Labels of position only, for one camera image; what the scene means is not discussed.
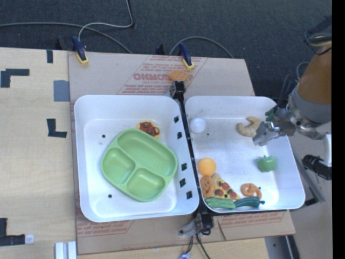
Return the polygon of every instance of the green plate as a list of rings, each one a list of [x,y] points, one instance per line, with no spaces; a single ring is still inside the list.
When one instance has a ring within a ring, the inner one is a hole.
[[[138,201],[158,198],[174,177],[177,165],[170,148],[135,128],[122,131],[101,160],[103,176]]]

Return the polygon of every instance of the gray carpet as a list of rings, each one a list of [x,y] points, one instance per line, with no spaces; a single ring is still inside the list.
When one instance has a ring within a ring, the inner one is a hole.
[[[63,22],[85,25],[129,23],[126,0],[0,0],[2,24]],[[284,78],[313,51],[304,43],[308,30],[332,31],[332,0],[129,0],[135,26],[115,29],[93,26],[132,53],[166,54],[181,39],[210,38],[235,58],[246,60],[258,96],[279,96]],[[55,49],[56,40],[72,49],[80,28],[66,25],[0,25],[1,47]],[[88,51],[127,53],[119,44],[84,31]],[[201,39],[185,42],[192,56],[229,57],[219,46]]]

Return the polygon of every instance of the white tray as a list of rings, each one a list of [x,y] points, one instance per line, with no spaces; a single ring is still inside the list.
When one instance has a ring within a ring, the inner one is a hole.
[[[74,106],[80,205],[94,222],[186,215],[199,196],[178,103],[166,96],[83,96]],[[150,120],[161,131],[160,141],[174,151],[178,169],[156,200],[138,202],[102,175],[101,158],[121,131]]]
[[[239,134],[237,123],[245,126],[249,116],[265,120],[265,112],[275,102],[265,97],[194,96],[187,100],[185,110],[188,122],[195,117],[206,120],[201,134],[191,132],[196,164],[201,158],[213,158],[216,172],[240,196],[244,183],[261,188],[264,205],[258,209],[239,207],[235,210],[211,209],[217,213],[251,212],[258,210],[296,209],[303,205],[305,192],[294,160],[288,137],[271,140],[264,147],[255,146],[252,138]],[[262,156],[274,156],[276,169],[261,172],[256,161]]]

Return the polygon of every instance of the clamp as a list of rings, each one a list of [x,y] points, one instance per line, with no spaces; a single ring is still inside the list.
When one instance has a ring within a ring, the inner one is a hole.
[[[190,57],[190,53],[189,53],[187,47],[183,43],[180,43],[178,45],[178,48],[183,55],[182,62],[184,63],[187,70],[191,70],[194,67],[194,63],[192,62],[192,59]]]
[[[80,63],[85,64],[88,63],[88,57],[85,54],[85,50],[82,47],[81,42],[78,40],[77,37],[72,38],[73,46],[77,52],[77,58],[80,61]]]

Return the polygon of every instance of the white ball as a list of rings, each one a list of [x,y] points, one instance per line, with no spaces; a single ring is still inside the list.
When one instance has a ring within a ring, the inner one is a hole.
[[[202,133],[206,129],[206,121],[203,118],[193,118],[189,124],[193,133]]]

